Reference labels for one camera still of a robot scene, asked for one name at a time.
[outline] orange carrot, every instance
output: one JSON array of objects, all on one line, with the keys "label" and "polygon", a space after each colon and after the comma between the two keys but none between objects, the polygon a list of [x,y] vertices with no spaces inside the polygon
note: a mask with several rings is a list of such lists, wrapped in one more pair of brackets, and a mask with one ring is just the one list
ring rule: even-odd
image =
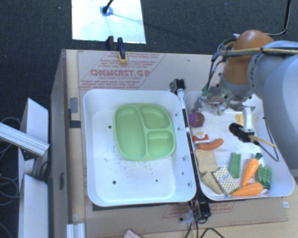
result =
[{"label": "orange carrot", "polygon": [[210,151],[215,148],[218,148],[220,145],[223,144],[223,139],[218,138],[217,140],[211,142],[211,143],[199,143],[198,148],[200,150]]},{"label": "orange carrot", "polygon": [[248,181],[253,177],[253,175],[256,173],[259,167],[258,160],[262,157],[263,155],[261,155],[260,153],[256,153],[255,158],[249,160],[244,171],[242,186],[245,186],[248,183]]},{"label": "orange carrot", "polygon": [[232,196],[252,196],[261,193],[264,186],[260,182],[249,183],[231,193]]}]

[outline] wire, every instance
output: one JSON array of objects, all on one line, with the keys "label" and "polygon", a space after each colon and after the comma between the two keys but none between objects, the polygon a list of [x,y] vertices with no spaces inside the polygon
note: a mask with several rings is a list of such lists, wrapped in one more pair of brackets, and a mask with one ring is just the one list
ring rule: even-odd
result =
[{"label": "wire", "polygon": [[212,231],[215,232],[219,237],[221,237],[221,238],[225,238],[224,236],[222,236],[218,231],[216,231],[216,230],[213,229],[213,228],[207,228],[207,229],[205,229],[204,232],[202,233],[202,235],[200,236],[200,238],[204,237],[204,235],[206,234],[206,232],[207,232],[208,230],[212,230]]},{"label": "wire", "polygon": [[2,227],[2,229],[6,232],[6,234],[10,237],[13,238],[12,234],[10,233],[10,231],[0,222],[0,227]]},{"label": "wire", "polygon": [[199,227],[198,227],[198,221],[195,221],[195,226],[196,226],[196,229],[197,229],[197,238],[199,238]]},{"label": "wire", "polygon": [[20,120],[18,118],[15,118],[15,117],[4,118],[1,122],[4,123],[5,121],[8,121],[8,120],[16,121],[19,124],[19,126],[21,126]]},{"label": "wire", "polygon": [[215,61],[212,62],[211,67],[210,67],[210,72],[209,72],[209,79],[208,79],[207,84],[206,84],[205,87],[204,87],[204,90],[205,90],[205,91],[207,91],[207,90],[209,89],[211,79],[213,78],[214,73],[215,73],[216,70],[218,69],[219,64],[222,63],[222,62],[225,62],[225,61],[226,61],[226,59],[223,58],[222,60],[220,60],[219,62],[217,62],[215,65],[214,65],[214,62],[215,62]]},{"label": "wire", "polygon": [[277,152],[275,152],[276,153],[276,158],[275,158],[261,143],[259,143],[258,141],[254,141],[254,144],[262,148],[274,161],[279,162],[279,157],[277,155]]},{"label": "wire", "polygon": [[186,235],[185,235],[184,238],[188,238],[188,236],[189,236],[189,234],[191,232],[191,228],[192,228],[192,224],[190,224],[190,227],[189,227],[189,229],[188,229],[188,231],[187,231],[187,233],[186,233]]},{"label": "wire", "polygon": [[287,32],[288,23],[289,23],[289,16],[290,16],[290,10],[291,10],[291,1],[292,0],[288,0],[287,1],[286,15],[285,15],[285,21],[284,21],[284,29],[280,33],[278,33],[278,34],[267,34],[267,35],[276,36],[276,35],[281,35],[281,34]]},{"label": "wire", "polygon": [[198,223],[198,224],[204,224],[206,221],[208,221],[208,218],[206,218],[203,222],[197,220],[197,223]]},{"label": "wire", "polygon": [[48,163],[49,163],[49,161],[45,161],[45,162],[42,164],[41,169],[40,169],[40,173],[39,173],[39,177],[42,176],[43,167],[44,167],[46,164],[48,164]]},{"label": "wire", "polygon": [[242,50],[231,50],[236,39],[227,39],[224,40],[217,48],[217,55],[226,57],[237,57],[245,55],[258,55],[258,54],[267,54],[267,55],[296,55],[298,54],[298,48],[293,47],[279,47],[279,48],[250,48]]},{"label": "wire", "polygon": [[0,160],[4,157],[4,155],[7,153],[7,151],[10,149],[12,144],[8,144],[6,148],[4,148],[2,151],[0,151]]},{"label": "wire", "polygon": [[2,192],[2,191],[0,190],[0,194],[1,194],[2,196],[11,199],[10,201],[4,202],[4,203],[0,203],[0,206],[6,206],[6,205],[12,203],[16,198],[19,198],[19,197],[20,197],[20,195],[19,195],[19,186],[18,186],[18,184],[17,184],[13,179],[11,179],[11,178],[8,178],[8,177],[0,177],[0,179],[8,180],[8,182],[4,182],[4,183],[0,182],[0,186],[6,186],[6,185],[9,185],[9,184],[12,183],[12,184],[14,185],[14,188],[15,188],[15,194],[14,194],[14,195],[8,195],[8,194],[6,194],[6,193],[4,193],[4,192]]},{"label": "wire", "polygon": [[[270,133],[270,130],[269,130],[269,128],[268,128],[268,126],[267,126],[267,123],[266,123],[266,120],[265,120],[265,126],[266,126],[266,130],[267,130],[267,132],[268,132],[268,136],[269,136],[269,139],[270,139],[270,141],[272,142],[272,143],[274,143],[274,140],[273,140],[273,138],[272,138],[272,135],[271,135],[271,133]],[[275,148],[273,148],[274,149],[274,152],[275,152],[275,155],[276,155],[276,160],[273,158],[273,160],[275,160],[276,162],[279,162],[279,156],[278,156],[278,154],[277,154],[277,150],[275,149]]]}]

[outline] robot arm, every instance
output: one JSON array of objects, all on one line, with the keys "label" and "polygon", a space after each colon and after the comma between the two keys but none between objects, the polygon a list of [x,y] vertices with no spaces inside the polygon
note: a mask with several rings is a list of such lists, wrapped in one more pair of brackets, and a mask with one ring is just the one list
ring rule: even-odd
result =
[{"label": "robot arm", "polygon": [[219,84],[208,87],[207,101],[242,110],[255,93],[286,163],[298,168],[298,43],[250,30],[222,43],[218,54],[227,62]]}]

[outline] toy bread slice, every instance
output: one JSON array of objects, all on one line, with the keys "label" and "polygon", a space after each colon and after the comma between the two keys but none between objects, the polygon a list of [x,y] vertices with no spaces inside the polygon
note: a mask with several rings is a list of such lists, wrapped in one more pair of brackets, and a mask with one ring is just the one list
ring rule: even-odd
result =
[{"label": "toy bread slice", "polygon": [[211,172],[206,172],[201,176],[201,181],[209,186],[216,194],[222,194],[222,190]]},{"label": "toy bread slice", "polygon": [[198,162],[198,169],[200,173],[214,172],[218,169],[215,161],[215,155],[213,151],[196,150],[195,157]]}]

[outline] green divided plate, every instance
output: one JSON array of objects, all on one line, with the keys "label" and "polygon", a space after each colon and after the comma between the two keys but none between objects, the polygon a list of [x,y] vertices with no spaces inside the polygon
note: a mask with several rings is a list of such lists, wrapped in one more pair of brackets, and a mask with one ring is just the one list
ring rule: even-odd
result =
[{"label": "green divided plate", "polygon": [[114,133],[119,152],[133,161],[156,160],[175,149],[172,121],[156,104],[127,104],[114,115]]}]

